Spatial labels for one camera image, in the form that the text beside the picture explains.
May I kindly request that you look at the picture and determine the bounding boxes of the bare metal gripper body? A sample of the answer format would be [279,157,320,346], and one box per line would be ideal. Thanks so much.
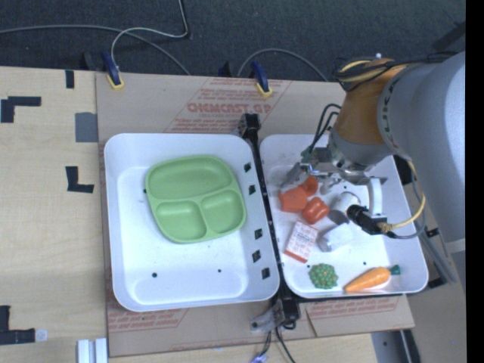
[301,147,389,186]

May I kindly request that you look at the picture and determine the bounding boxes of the orange toy pepper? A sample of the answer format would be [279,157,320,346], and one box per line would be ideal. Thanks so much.
[300,196,331,225]
[278,185,309,214]
[302,175,320,198]

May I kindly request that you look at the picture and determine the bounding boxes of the white bottle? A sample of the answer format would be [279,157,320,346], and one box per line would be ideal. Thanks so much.
[331,191,361,216]

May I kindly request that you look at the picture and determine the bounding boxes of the thin black rod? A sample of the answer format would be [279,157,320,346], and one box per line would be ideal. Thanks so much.
[247,134,289,303]

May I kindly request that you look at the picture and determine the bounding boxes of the white and grey carton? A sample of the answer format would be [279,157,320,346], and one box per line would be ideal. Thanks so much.
[316,222,355,253]

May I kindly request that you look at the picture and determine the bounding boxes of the red and white carton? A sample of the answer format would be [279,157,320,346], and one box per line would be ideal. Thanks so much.
[283,220,320,265]

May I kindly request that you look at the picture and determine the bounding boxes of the white plastic tray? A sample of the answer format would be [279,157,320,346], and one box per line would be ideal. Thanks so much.
[259,133,430,299]
[103,132,281,313]

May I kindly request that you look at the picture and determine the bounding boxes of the green grapes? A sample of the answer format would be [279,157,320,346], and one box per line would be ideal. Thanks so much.
[307,262,340,290]

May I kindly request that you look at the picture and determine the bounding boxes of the orange carrot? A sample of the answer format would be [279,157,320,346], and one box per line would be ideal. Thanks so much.
[343,264,402,294]

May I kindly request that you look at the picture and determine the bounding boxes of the green divided plate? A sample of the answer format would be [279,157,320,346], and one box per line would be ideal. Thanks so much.
[144,154,248,245]

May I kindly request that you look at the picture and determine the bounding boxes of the brown cardboard board red print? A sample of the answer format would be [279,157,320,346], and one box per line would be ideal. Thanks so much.
[95,72,416,358]

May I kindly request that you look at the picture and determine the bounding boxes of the black cylinder on white bracket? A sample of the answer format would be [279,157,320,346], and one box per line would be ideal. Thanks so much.
[345,177,389,236]

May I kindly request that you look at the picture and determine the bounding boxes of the black block with thin wires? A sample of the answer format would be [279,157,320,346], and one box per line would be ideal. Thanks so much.
[235,112,262,140]
[249,296,302,334]

